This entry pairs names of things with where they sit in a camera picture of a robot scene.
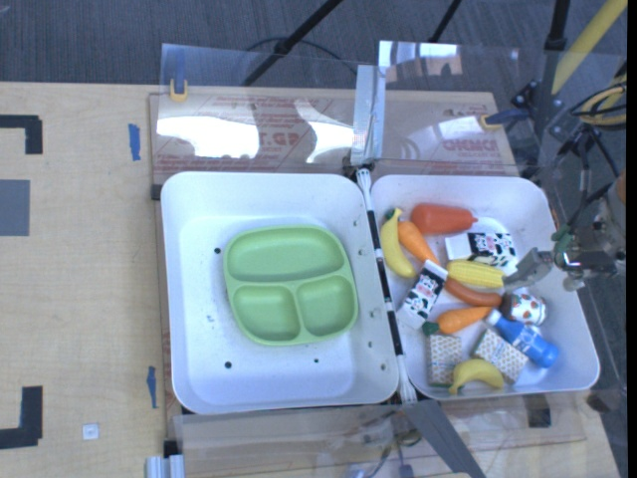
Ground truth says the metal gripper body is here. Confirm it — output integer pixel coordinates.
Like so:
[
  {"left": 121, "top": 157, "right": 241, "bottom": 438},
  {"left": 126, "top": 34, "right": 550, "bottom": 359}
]
[{"left": 551, "top": 234, "right": 624, "bottom": 278}]

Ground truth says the white strawberry print jar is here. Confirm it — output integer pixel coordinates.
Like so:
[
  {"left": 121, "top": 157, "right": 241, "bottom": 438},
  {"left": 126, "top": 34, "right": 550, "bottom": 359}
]
[{"left": 498, "top": 288, "right": 548, "bottom": 328}]

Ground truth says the yellow corn cob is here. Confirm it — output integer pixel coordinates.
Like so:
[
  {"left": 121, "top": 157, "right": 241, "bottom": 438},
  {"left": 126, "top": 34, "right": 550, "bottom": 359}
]
[{"left": 445, "top": 259, "right": 507, "bottom": 290}]

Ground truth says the large cow print carton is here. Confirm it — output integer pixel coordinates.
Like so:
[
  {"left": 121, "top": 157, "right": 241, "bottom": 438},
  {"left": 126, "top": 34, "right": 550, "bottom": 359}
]
[{"left": 443, "top": 231, "right": 520, "bottom": 269}]

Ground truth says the orange sausage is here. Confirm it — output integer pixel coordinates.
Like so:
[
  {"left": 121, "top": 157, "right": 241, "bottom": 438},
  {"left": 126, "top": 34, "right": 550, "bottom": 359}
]
[{"left": 443, "top": 277, "right": 504, "bottom": 309}]

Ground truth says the blue bottle with white cap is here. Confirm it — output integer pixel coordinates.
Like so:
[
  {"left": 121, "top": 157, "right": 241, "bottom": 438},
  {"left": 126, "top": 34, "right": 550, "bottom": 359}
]
[{"left": 484, "top": 308, "right": 560, "bottom": 369}]

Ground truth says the orange carrot with green top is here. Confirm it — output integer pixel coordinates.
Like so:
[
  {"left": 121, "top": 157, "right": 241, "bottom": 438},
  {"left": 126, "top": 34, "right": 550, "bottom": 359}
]
[{"left": 422, "top": 306, "right": 495, "bottom": 338}]

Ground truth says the white plastic tray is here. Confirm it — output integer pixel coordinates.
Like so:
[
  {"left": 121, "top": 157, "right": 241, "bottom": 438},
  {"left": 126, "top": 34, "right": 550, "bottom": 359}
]
[
  {"left": 159, "top": 170, "right": 401, "bottom": 416},
  {"left": 369, "top": 173, "right": 601, "bottom": 402}
]

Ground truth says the small cow print carton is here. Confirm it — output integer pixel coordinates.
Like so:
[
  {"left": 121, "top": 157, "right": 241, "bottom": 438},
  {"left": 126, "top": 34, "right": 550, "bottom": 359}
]
[{"left": 395, "top": 259, "right": 450, "bottom": 331}]

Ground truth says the small yellow banana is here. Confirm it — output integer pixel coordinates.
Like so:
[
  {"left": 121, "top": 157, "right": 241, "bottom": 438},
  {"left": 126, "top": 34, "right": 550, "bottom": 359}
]
[{"left": 448, "top": 358, "right": 507, "bottom": 396}]

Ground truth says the large orange carrot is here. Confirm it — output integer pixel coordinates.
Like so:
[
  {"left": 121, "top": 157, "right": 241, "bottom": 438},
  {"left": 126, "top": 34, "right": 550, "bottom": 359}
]
[{"left": 409, "top": 202, "right": 480, "bottom": 236}]

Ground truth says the small orange carrot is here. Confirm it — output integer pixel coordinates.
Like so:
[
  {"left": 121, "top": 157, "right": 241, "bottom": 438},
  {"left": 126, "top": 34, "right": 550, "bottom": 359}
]
[{"left": 397, "top": 220, "right": 441, "bottom": 267}]

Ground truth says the large yellow banana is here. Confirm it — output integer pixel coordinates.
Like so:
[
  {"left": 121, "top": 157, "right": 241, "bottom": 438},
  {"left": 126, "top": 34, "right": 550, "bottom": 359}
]
[{"left": 379, "top": 207, "right": 419, "bottom": 280}]

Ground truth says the thin black and white rod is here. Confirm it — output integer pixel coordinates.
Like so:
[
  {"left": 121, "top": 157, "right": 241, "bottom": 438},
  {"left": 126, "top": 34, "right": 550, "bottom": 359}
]
[{"left": 355, "top": 166, "right": 418, "bottom": 403}]

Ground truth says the brown cardboard board red print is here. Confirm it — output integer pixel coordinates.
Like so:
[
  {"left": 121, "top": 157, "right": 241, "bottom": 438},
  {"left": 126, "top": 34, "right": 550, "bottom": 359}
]
[{"left": 147, "top": 89, "right": 589, "bottom": 450}]

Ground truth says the green divided plate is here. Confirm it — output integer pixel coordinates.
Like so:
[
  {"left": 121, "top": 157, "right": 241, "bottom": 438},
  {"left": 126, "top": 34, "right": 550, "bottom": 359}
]
[{"left": 222, "top": 224, "right": 360, "bottom": 347}]

